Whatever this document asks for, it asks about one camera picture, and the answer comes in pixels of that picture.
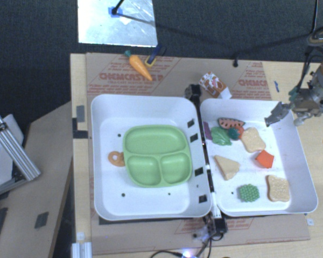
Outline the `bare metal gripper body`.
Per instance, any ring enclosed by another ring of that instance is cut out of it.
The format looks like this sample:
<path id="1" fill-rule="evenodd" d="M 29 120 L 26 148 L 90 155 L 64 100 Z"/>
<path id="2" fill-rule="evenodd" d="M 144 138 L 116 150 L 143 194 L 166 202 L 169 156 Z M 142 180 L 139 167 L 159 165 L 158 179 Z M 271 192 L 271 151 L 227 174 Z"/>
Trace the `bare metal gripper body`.
<path id="1" fill-rule="evenodd" d="M 297 115 L 318 117 L 323 114 L 323 88 L 297 89 L 289 92 L 291 110 Z"/>

